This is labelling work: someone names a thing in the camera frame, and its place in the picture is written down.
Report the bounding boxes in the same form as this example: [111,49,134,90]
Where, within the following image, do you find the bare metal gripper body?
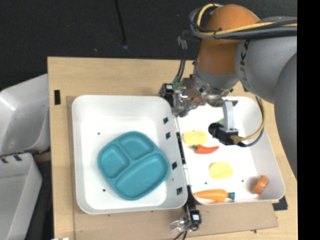
[179,77,231,108]

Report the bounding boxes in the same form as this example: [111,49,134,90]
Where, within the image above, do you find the yellow toy food piece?
[208,161,234,180]
[181,130,209,146]

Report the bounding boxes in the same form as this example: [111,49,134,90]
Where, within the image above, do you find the red chili pepper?
[191,144,220,155]

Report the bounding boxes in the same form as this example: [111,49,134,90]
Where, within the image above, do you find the white plastic tray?
[71,94,189,215]
[174,95,286,206]

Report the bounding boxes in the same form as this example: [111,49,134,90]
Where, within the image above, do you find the pale wood board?
[47,56,298,240]

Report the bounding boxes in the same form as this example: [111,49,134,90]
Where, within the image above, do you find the blue divided plate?
[96,130,172,202]

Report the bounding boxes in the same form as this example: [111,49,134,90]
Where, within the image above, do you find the orange carrot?
[192,188,236,203]

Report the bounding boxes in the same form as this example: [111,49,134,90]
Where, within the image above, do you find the orange round toy slice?
[251,174,269,195]

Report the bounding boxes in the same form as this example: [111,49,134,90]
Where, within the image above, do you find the black block with thin wires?
[160,83,175,103]
[187,208,202,226]

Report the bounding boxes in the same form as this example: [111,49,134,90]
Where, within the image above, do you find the black cylinder on white bracket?
[208,100,240,146]

